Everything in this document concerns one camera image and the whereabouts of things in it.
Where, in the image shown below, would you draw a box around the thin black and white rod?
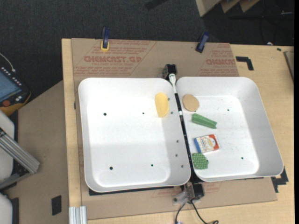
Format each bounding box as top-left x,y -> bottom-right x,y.
168,73 -> 196,182

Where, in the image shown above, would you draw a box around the white plastic tray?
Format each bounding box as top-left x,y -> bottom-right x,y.
78,77 -> 192,193
175,76 -> 285,183

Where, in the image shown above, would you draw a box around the green ridged toy vegetable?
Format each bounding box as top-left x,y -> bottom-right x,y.
192,113 -> 218,129

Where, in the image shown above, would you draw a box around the brown cardboard board red print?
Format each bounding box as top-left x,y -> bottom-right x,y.
71,38 -> 278,220

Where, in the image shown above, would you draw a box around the black block with thin wires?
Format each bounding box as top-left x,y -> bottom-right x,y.
158,63 -> 178,79
173,182 -> 206,205

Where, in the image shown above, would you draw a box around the tan round biscuit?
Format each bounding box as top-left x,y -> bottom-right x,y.
182,94 -> 200,112

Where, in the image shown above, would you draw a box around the yellow half-round toy food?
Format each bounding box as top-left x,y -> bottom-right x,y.
154,92 -> 170,118

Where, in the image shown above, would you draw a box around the green grapes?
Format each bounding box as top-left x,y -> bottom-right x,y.
191,153 -> 209,170

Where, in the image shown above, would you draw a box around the small printed carton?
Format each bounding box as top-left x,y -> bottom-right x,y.
193,134 -> 221,154

